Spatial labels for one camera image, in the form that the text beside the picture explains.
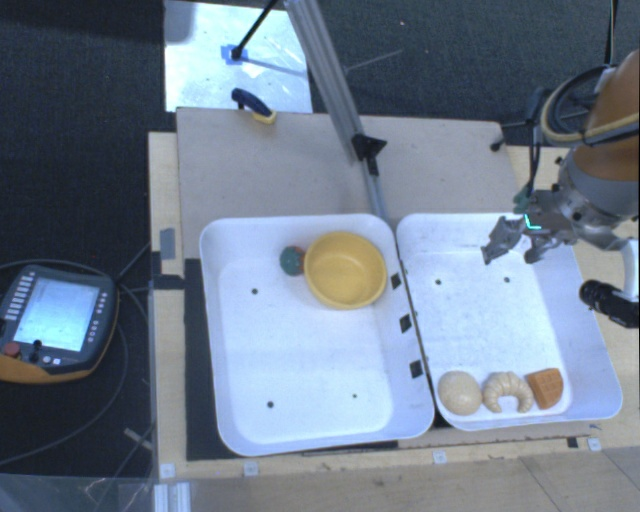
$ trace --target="black carpet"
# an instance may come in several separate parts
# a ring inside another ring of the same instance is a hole
[[[520,120],[536,86],[602,63],[609,13],[606,0],[320,5],[360,113],[499,122]],[[639,26],[640,3],[620,2],[619,58],[639,46]],[[164,112],[162,27],[161,0],[0,2],[0,264],[56,258],[115,276],[147,244],[147,133],[175,129]],[[524,130],[506,135],[527,141]],[[150,268],[145,254],[123,282],[146,286]],[[11,278],[0,275],[0,291]],[[135,446],[123,430],[143,433],[151,422],[147,327],[126,297],[120,323],[129,351],[123,391],[66,443],[3,464],[73,432],[108,403],[123,371],[120,337],[83,381],[0,383],[0,472],[114,474]],[[122,476],[142,476],[149,464],[138,450]]]

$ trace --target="toast slice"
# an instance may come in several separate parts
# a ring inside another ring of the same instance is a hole
[[[540,409],[549,409],[556,405],[564,390],[564,382],[560,370],[547,368],[527,375],[527,382],[533,390],[533,396]]]

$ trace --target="white surface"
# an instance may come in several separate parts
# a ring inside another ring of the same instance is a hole
[[[278,112],[312,112],[304,52],[286,12],[267,16],[247,46],[247,59],[229,63],[262,9],[198,2],[165,2],[166,109],[235,109],[235,87]]]
[[[372,305],[338,311],[315,299],[279,255],[337,230],[381,251],[389,279],[400,273],[390,228],[368,214],[223,219],[200,251],[218,430],[247,456],[415,437],[433,420],[404,286],[387,284]]]
[[[556,248],[527,265],[523,237],[513,251],[486,266],[480,247],[499,216],[416,214],[398,226],[434,385],[450,370],[469,372],[483,387],[493,372],[513,371],[523,378],[555,367],[564,393],[544,411],[534,405],[518,413],[517,400],[504,397],[502,413],[482,405],[464,417],[447,411],[436,396],[440,412],[462,430],[614,416],[622,392],[594,314],[578,298],[582,278],[572,249]]]

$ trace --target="metal pole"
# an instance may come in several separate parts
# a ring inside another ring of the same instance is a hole
[[[247,46],[247,43],[251,40],[251,38],[253,37],[253,34],[256,33],[256,30],[258,30],[260,25],[262,25],[262,22],[264,21],[264,19],[268,16],[268,14],[271,12],[271,10],[275,7],[277,3],[278,3],[278,0],[270,0],[270,2],[267,4],[264,10],[260,13],[260,16],[258,17],[256,22],[249,29],[249,32],[247,32],[247,35],[244,36],[244,39],[240,42],[238,46],[236,46],[233,50],[231,50],[231,58],[233,60],[240,60],[240,57],[242,56],[242,50],[244,50],[244,47]]]
[[[364,129],[318,3],[285,0],[284,6],[347,158],[351,163],[361,160],[352,139],[357,134],[364,135]],[[388,221],[378,176],[370,172],[366,159],[362,160],[362,168],[373,213]]]

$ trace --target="white tray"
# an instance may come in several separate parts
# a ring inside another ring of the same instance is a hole
[[[337,230],[367,238],[384,256],[387,287],[365,308],[328,308],[303,276],[279,266],[284,247],[306,249]],[[267,455],[429,428],[433,399],[384,222],[367,214],[223,219],[203,230],[200,254],[218,430],[231,450]]]
[[[527,265],[526,237],[485,265],[480,247],[500,214],[414,214],[397,229],[398,248],[434,383],[463,370],[482,386],[489,375],[521,378],[549,367],[562,373],[565,391],[548,410],[518,413],[516,399],[500,399],[503,412],[484,405],[471,416],[438,409],[453,426],[484,430],[533,423],[595,420],[617,414],[622,391],[594,313],[581,303],[583,282],[573,250],[563,246]]]

